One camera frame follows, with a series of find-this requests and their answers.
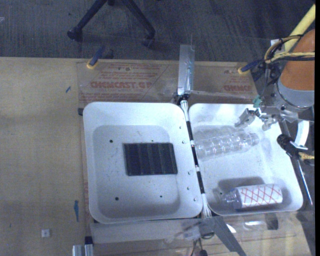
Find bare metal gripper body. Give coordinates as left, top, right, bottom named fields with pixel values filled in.
left=255, top=81, right=300, bottom=124

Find clear plastic bottle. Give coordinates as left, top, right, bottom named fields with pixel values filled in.
left=194, top=132, right=260, bottom=161

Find white plastic tray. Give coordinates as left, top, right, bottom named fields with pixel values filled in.
left=187, top=102, right=305, bottom=217
left=82, top=101, right=204, bottom=225

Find thin black and white rod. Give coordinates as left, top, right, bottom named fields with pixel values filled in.
left=179, top=99, right=213, bottom=220

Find clear bottle red lattice label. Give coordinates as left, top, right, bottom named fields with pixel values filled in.
left=219, top=183, right=284, bottom=210

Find black ribbed rectangular pad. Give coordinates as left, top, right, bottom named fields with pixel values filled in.
left=122, top=142, right=179, bottom=177

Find brown cardboard board red print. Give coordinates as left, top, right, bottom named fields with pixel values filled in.
left=75, top=59, right=314, bottom=252

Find black chair base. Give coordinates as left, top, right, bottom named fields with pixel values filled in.
left=66, top=0, right=156, bottom=49

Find black cylinder on white bracket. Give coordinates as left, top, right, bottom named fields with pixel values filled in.
left=276, top=119, right=311, bottom=160

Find black block with thin wires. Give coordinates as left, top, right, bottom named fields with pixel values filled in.
left=172, top=91, right=191, bottom=104

